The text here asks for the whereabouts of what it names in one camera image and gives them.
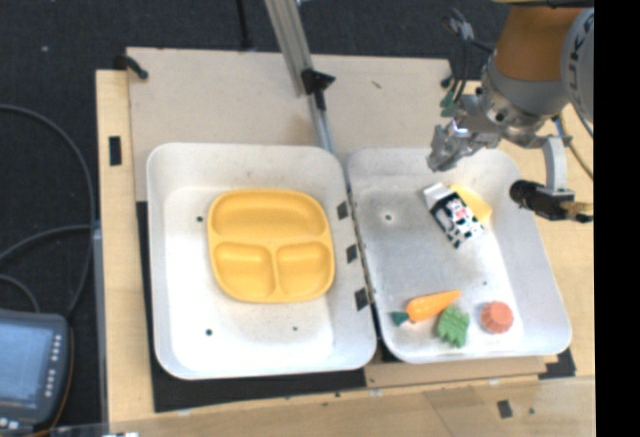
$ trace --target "yellow divided plate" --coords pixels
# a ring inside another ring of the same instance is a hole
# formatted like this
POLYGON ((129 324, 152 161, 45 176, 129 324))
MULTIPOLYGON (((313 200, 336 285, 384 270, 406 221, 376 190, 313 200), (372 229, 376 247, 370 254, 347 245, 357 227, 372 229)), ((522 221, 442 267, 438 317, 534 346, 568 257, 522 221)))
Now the yellow divided plate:
POLYGON ((220 287, 244 302, 301 302, 333 283, 331 229, 322 206, 293 190, 229 191, 207 220, 220 287))

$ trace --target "screen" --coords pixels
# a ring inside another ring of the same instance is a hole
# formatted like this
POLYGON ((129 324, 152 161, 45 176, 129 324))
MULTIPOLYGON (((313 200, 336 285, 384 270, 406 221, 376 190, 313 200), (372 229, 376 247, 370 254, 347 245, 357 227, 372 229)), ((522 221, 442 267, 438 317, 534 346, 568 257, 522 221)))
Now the screen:
POLYGON ((35 406, 53 330, 0 323, 0 402, 35 406))

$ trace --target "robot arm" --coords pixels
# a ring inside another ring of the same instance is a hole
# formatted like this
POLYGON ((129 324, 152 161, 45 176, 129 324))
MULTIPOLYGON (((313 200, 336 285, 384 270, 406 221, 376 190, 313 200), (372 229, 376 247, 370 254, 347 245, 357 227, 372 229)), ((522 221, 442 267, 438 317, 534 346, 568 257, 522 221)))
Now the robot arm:
MULTIPOLYGON (((571 138, 537 132, 569 103, 586 125, 593 122, 594 0, 492 1, 511 9, 483 69, 481 88, 465 94, 458 87, 443 102, 451 120, 436 126, 428 165, 433 171, 448 170, 502 139, 541 148, 546 184, 518 182, 512 198, 550 220, 589 221, 565 186, 564 147, 571 138)), ((450 28, 467 43, 474 40, 461 16, 450 28)))

